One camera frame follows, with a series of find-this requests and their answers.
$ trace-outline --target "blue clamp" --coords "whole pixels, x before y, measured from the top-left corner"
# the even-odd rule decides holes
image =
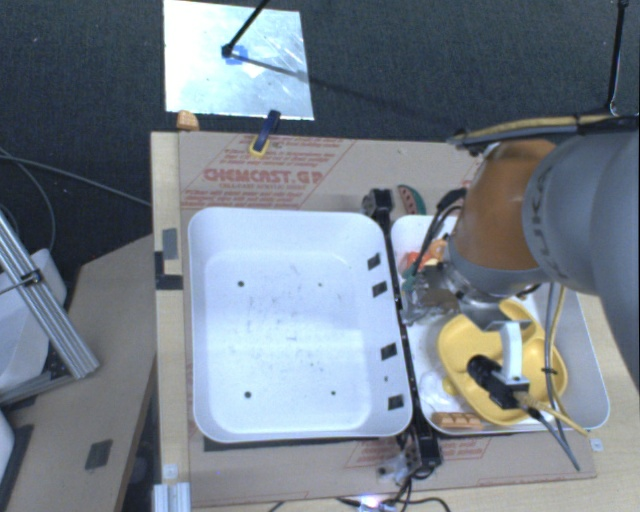
[[[260,133],[251,141],[249,153],[257,157],[264,156],[269,147],[269,135],[278,129],[278,124],[280,124],[280,112],[277,110],[269,111],[269,115],[262,124]]]

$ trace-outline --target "metal sheet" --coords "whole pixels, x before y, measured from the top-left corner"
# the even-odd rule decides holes
[[[221,47],[252,9],[165,0],[165,88],[170,112],[313,120],[300,14],[265,9],[224,59]]]

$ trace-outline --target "dark gray floor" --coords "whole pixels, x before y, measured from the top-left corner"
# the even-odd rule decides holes
[[[233,2],[255,5],[257,2]],[[314,122],[280,133],[442,140],[461,127],[584,112],[606,99],[610,0],[286,1],[301,11]],[[638,109],[640,9],[627,10],[619,104]],[[149,199],[149,133],[164,110],[160,0],[0,3],[0,147]],[[258,120],[207,116],[204,128]],[[58,218],[54,257],[79,265],[151,230],[150,211],[34,171]],[[0,203],[30,249],[48,243],[44,203],[0,163]]]

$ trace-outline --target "yellow plastic dish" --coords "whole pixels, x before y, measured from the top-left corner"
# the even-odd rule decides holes
[[[529,393],[548,403],[544,368],[544,329],[524,306],[512,300],[500,304],[502,312],[512,320],[531,320],[522,331],[522,373],[529,379]],[[528,418],[520,409],[504,410],[489,398],[467,373],[467,364],[477,356],[484,355],[502,364],[502,342],[497,332],[482,332],[464,315],[452,318],[438,336],[438,355],[451,383],[467,400],[473,410],[484,420],[495,425],[509,426]],[[551,365],[558,373],[552,375],[560,395],[567,387],[567,367],[554,347]]]

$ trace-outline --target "black metal post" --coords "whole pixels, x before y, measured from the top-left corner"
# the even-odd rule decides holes
[[[618,73],[620,71],[620,50],[622,47],[622,26],[624,25],[624,11],[629,5],[629,0],[618,0],[618,21],[616,23],[616,36],[613,43],[613,56],[611,57],[611,72],[609,74],[609,94],[605,108],[616,115],[616,92],[618,90]]]
[[[240,30],[238,30],[236,35],[233,36],[233,39],[231,39],[231,41],[229,41],[229,43],[225,44],[222,47],[222,56],[224,58],[231,57],[231,52],[233,51],[234,46],[238,43],[240,38],[244,35],[244,33],[247,31],[247,29],[255,21],[255,19],[258,17],[258,15],[262,12],[262,9],[264,9],[270,1],[271,0],[262,0],[262,2],[260,2],[258,7],[256,7],[255,11],[253,11],[251,13],[251,16],[249,16],[249,19],[247,19],[247,21],[244,22],[244,25],[242,25],[242,27],[240,27]]]

